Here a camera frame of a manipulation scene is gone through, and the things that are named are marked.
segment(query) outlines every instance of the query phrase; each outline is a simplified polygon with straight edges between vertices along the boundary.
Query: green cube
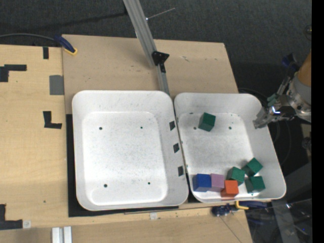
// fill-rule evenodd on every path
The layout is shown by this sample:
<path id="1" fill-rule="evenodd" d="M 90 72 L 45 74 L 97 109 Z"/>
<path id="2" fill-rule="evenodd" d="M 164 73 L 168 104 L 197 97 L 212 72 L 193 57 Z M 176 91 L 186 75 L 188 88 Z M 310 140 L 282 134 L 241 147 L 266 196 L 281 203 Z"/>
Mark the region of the green cube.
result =
<path id="1" fill-rule="evenodd" d="M 262 168 L 263 166 L 254 157 L 244 167 L 242 167 L 242 170 L 247 174 L 247 176 L 251 177 L 255 176 L 255 174 L 259 172 Z"/>
<path id="2" fill-rule="evenodd" d="M 262 176 L 252 176 L 245 180 L 248 193 L 261 192 L 265 189 Z"/>
<path id="3" fill-rule="evenodd" d="M 244 183 L 244 175 L 245 172 L 242 169 L 239 169 L 237 167 L 232 167 L 228 172 L 227 172 L 227 180 L 236 180 L 238 185 L 241 185 Z"/>
<path id="4" fill-rule="evenodd" d="M 200 117 L 198 128 L 209 132 L 214 127 L 215 120 L 216 116 L 204 112 L 204 114 Z"/>

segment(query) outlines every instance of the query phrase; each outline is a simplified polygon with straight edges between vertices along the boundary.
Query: pink cube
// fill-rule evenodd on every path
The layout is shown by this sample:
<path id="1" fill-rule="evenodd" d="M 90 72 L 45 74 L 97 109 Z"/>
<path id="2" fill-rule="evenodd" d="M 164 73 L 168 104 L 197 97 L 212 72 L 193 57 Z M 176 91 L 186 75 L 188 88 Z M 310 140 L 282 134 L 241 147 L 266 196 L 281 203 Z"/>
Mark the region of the pink cube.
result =
<path id="1" fill-rule="evenodd" d="M 225 178 L 223 175 L 211 174 L 212 188 L 209 191 L 220 192 L 224 189 Z"/>

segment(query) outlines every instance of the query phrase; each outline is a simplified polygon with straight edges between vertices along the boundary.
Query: red block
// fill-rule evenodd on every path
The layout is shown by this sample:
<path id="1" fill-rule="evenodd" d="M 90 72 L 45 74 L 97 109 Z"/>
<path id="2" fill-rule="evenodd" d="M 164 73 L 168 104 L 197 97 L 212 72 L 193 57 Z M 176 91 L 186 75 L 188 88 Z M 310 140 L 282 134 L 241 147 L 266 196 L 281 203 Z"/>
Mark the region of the red block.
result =
<path id="1" fill-rule="evenodd" d="M 238 194 L 238 182 L 236 180 L 225 180 L 225 188 L 221 190 L 222 198 L 233 199 Z"/>

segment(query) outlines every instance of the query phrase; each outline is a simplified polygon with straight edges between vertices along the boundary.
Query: white tray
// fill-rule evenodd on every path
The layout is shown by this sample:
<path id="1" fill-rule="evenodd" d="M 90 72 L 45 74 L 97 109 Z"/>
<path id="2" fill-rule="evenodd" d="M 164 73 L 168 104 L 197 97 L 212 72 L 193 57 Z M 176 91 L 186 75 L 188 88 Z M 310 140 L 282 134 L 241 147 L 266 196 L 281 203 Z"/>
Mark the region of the white tray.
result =
<path id="1" fill-rule="evenodd" d="M 273 147 L 268 127 L 255 129 L 253 120 L 261 109 L 259 100 L 249 94 L 182 93 L 175 98 L 175 111 L 186 168 L 192 190 L 192 177 L 198 173 L 226 177 L 232 167 L 243 167 L 256 158 L 263 168 L 266 189 L 247 193 L 240 185 L 235 200 L 271 200 L 286 193 L 286 183 Z M 198 129 L 204 113 L 216 116 L 210 132 Z M 219 192 L 193 192 L 201 202 L 222 201 Z"/>
<path id="2" fill-rule="evenodd" d="M 183 156 L 166 93 L 81 91 L 73 98 L 72 113 L 76 196 L 85 209 L 186 201 Z"/>

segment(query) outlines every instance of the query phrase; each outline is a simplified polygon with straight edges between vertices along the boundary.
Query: blue cube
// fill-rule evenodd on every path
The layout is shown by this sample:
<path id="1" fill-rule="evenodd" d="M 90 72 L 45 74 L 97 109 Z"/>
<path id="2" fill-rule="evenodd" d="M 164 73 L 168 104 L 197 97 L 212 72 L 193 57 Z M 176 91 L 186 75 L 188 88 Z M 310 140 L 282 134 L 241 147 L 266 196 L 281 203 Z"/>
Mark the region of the blue cube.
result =
<path id="1" fill-rule="evenodd" d="M 197 174 L 192 178 L 192 186 L 195 192 L 207 192 L 212 187 L 210 175 Z"/>

